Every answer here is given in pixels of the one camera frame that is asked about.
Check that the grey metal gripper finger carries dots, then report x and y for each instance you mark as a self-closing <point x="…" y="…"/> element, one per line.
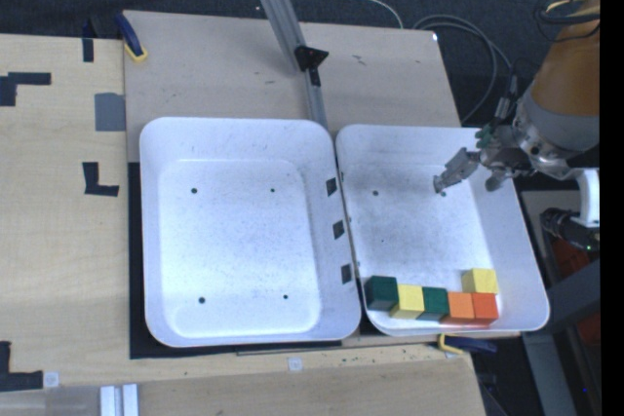
<point x="457" y="169"/>
<point x="496" y="181"/>

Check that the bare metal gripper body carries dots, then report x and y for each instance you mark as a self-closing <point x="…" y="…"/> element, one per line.
<point x="512" y="156"/>

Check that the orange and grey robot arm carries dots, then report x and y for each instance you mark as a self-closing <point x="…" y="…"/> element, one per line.
<point x="568" y="78"/>

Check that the white plastic tray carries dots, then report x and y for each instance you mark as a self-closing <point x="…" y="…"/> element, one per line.
<point x="414" y="229"/>
<point x="239" y="238"/>

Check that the yellow cube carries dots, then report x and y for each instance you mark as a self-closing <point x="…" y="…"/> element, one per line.
<point x="409" y="299"/>
<point x="480" y="280"/>

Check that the red-orange cube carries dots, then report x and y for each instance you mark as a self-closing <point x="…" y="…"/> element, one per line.
<point x="485" y="307"/>

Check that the orange cube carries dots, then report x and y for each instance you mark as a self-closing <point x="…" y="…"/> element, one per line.
<point x="460" y="306"/>

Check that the dark green cube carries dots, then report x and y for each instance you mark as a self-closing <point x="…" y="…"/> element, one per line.
<point x="435" y="302"/>
<point x="382" y="291"/>

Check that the pale wood board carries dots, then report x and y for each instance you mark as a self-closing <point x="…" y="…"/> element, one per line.
<point x="219" y="73"/>

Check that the black cylinder on white bracket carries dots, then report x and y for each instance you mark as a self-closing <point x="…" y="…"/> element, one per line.
<point x="570" y="224"/>

